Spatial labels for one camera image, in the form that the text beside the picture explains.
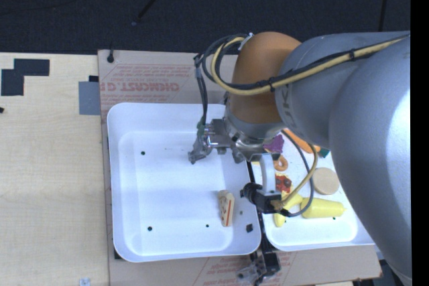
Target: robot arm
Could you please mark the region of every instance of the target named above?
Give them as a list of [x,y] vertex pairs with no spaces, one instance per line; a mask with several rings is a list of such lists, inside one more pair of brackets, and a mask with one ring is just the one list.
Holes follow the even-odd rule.
[[259,33],[241,47],[228,84],[219,76],[220,60],[244,39],[207,52],[214,53],[210,79],[228,92],[224,125],[199,131],[190,161],[213,147],[231,148],[237,163],[252,161],[285,127],[330,150],[359,219],[403,284],[412,285],[410,32],[342,33],[303,43]]

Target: cardboard sheet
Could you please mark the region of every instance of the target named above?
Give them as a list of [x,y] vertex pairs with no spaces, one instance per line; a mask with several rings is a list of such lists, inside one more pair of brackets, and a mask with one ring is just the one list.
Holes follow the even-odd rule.
[[[112,286],[207,286],[243,285],[236,272],[250,263],[248,256],[180,259],[148,263],[130,263],[115,258],[111,218],[111,180],[107,147],[106,116],[120,102],[174,102],[199,104],[200,93],[194,77],[196,54],[169,52],[100,50],[99,82],[105,166],[109,272]],[[236,56],[226,56],[222,75],[230,80]],[[206,78],[208,101],[218,104],[225,91]],[[267,286],[298,286],[373,279],[381,275],[375,247],[349,246],[298,252],[278,252],[281,271],[264,281]]]

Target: black tape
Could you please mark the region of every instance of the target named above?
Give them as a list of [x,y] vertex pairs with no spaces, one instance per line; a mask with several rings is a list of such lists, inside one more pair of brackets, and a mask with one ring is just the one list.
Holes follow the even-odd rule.
[[49,76],[49,60],[14,59],[13,69],[1,70],[1,95],[23,96],[24,76]]
[[88,81],[89,82],[98,82],[99,81],[99,77],[97,75],[90,75],[88,77]]

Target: wooden board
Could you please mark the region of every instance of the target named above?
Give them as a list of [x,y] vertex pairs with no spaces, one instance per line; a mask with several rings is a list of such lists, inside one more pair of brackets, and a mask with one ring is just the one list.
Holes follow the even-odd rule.
[[108,285],[101,120],[78,101],[97,56],[0,53],[0,69],[15,58],[49,59],[50,75],[0,96],[0,284]]

